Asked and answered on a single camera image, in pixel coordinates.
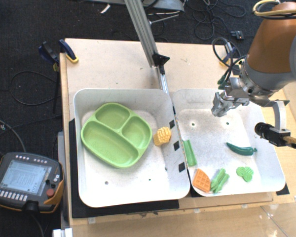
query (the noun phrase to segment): red button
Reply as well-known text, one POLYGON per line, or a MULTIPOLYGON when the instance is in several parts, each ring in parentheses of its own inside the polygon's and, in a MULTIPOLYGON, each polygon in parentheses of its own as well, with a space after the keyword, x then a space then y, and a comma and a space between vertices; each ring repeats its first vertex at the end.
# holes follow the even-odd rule
POLYGON ((48 196, 49 198, 52 198, 52 197, 55 195, 55 192, 54 192, 53 189, 48 189, 48 190, 46 191, 46 194, 47 194, 47 196, 48 196))

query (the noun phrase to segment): black floor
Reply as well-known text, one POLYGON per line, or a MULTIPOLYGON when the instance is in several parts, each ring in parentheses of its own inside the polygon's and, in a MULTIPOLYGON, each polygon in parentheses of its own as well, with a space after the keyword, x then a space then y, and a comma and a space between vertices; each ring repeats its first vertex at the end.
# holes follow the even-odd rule
MULTIPOLYGON (((212 22, 203 0, 188 0, 185 13, 152 25, 156 41, 211 44, 217 37, 233 41, 242 54, 250 48, 261 19, 251 13, 260 0, 210 0, 212 22), (239 30, 243 40, 230 36, 239 30)), ((47 41, 59 52, 64 38, 138 40, 125 6, 76 0, 0 0, 0 152, 26 151, 57 159, 57 134, 62 129, 61 99, 55 112, 56 72, 38 47, 47 41)), ((147 13, 161 12, 149 9, 147 13)), ((161 16, 149 16, 151 21, 161 16)), ((38 215, 45 236, 60 226, 59 210, 38 215)), ((0 209, 0 237, 36 237, 35 220, 0 209)))

